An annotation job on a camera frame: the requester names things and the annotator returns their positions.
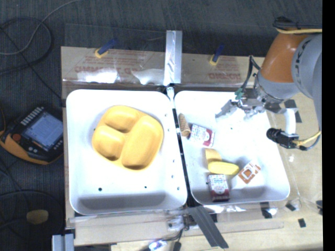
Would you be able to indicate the orange and white packet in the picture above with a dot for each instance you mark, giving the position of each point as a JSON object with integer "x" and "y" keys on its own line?
{"x": 248, "y": 172}

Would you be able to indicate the white and red packet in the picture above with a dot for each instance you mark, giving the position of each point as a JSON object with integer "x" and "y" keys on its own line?
{"x": 201, "y": 135}

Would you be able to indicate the brown ice cream cone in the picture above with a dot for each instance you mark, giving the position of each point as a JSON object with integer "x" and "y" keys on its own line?
{"x": 184, "y": 125}

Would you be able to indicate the yellow wedge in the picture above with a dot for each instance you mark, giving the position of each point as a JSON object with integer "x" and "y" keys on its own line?
{"x": 212, "y": 154}

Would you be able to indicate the thin black and white rod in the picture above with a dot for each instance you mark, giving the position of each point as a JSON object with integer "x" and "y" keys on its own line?
{"x": 180, "y": 145}

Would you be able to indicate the yellow divided plate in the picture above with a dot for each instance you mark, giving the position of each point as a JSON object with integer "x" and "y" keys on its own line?
{"x": 131, "y": 137}

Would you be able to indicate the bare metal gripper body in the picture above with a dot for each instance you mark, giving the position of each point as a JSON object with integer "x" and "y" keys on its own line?
{"x": 252, "y": 102}

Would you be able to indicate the tan potato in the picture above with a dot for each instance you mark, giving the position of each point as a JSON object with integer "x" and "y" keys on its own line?
{"x": 37, "y": 216}

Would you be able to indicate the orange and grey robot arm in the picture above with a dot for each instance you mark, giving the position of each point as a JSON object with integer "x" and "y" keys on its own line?
{"x": 282, "y": 59}

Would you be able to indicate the brown cardboard board red print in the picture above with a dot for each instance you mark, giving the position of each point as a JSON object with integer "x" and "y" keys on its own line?
{"x": 199, "y": 70}

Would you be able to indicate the black cylinder on white bracket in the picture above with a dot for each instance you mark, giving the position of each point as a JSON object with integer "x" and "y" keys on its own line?
{"x": 281, "y": 137}

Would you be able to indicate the red and white carton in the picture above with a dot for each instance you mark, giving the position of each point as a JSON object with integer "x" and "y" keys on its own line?
{"x": 218, "y": 188}

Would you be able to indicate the white plastic tray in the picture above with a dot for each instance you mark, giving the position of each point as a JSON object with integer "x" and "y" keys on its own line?
{"x": 123, "y": 187}
{"x": 248, "y": 140}

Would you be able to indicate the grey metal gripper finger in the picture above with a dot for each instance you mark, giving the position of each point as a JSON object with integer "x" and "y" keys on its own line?
{"x": 250, "y": 113}
{"x": 227, "y": 108}

